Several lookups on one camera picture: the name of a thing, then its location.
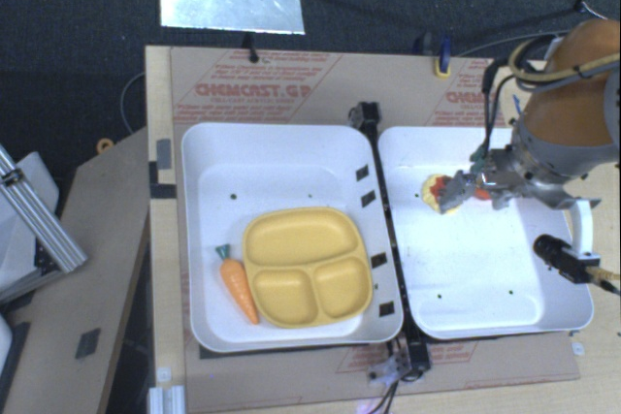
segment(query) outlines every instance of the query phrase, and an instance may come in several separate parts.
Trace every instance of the yellow plate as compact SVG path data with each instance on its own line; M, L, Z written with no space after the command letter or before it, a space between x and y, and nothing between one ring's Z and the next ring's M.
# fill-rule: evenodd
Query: yellow plate
M371 302L367 250L355 224L334 208L257 217L245 229L244 265L257 308L277 326L335 323Z

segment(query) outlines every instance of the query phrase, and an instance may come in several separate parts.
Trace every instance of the blue clamp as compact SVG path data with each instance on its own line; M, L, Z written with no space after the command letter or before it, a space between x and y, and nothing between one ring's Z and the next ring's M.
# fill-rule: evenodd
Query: blue clamp
M435 73L439 78L448 78L450 76L450 39L447 35L442 37L440 45L440 54L436 59Z

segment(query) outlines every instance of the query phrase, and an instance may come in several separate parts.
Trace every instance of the white tray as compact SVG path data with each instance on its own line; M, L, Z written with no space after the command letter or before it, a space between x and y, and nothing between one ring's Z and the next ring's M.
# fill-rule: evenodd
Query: white tray
M362 134L345 126L202 123L183 136L181 157L190 321L202 345L233 352L369 343L387 341L401 329L403 310L376 169ZM363 207L368 194L375 199ZM371 304L361 315L327 326L283 329L265 320L251 325L220 281L214 248L230 243L231 256L241 260L244 230L253 218L315 206L347 214L370 260L385 254L386 262L372 269Z
M422 201L425 179L466 170L482 141L478 128L430 127L390 128L379 139L414 321L440 339L585 327L593 316L587 285L549 271L532 249L541 234L571 239L562 211L532 199L502 210L470 199L439 215ZM510 130L498 129L491 145L509 141Z

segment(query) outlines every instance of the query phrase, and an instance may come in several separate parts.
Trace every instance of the orange ring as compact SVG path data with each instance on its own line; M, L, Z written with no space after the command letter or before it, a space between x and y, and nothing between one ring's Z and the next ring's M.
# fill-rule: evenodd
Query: orange ring
M114 142L112 140L101 139L99 142L97 142L97 146L95 148L98 154L102 154L106 150L108 150L111 146L114 146Z

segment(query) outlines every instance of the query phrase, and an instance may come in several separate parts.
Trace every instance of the toy carrot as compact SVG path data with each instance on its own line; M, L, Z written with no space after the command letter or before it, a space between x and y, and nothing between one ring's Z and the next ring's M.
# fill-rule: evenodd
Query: toy carrot
M242 266L240 261L229 257L230 249L231 246L228 243L215 248L215 251L223 261L222 266L220 266L220 276L222 276L226 288L229 289L229 293L250 322L253 325L258 325L259 314L256 311L256 306L250 293L244 266Z

